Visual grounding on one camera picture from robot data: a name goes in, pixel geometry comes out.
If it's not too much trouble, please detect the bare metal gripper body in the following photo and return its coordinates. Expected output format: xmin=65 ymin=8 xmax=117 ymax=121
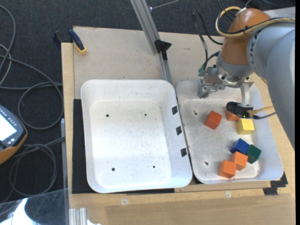
xmin=202 ymin=66 xmax=245 ymax=90

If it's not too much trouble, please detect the orange cube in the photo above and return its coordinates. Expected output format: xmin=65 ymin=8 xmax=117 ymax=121
xmin=229 ymin=151 xmax=248 ymax=172
xmin=217 ymin=160 xmax=237 ymax=180
xmin=203 ymin=110 xmax=223 ymax=130
xmin=225 ymin=110 xmax=241 ymax=122

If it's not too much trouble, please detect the yellow cube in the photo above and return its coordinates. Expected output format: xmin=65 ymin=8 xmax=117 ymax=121
xmin=236 ymin=118 xmax=255 ymax=135

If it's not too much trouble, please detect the white plastic tray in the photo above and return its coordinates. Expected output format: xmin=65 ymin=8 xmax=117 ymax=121
xmin=175 ymin=79 xmax=284 ymax=185
xmin=80 ymin=79 xmax=193 ymax=194

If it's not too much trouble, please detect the blue cube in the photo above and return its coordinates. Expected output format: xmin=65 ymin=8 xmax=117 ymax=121
xmin=229 ymin=138 xmax=250 ymax=155

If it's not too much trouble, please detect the green cube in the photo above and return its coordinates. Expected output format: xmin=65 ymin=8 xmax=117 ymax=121
xmin=246 ymin=144 xmax=262 ymax=165

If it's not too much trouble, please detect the pale flat board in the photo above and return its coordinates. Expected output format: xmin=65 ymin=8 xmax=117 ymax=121
xmin=72 ymin=26 xmax=271 ymax=193

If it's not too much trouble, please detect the black cylinder on white bracket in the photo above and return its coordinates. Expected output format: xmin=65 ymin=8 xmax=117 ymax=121
xmin=225 ymin=82 xmax=255 ymax=119

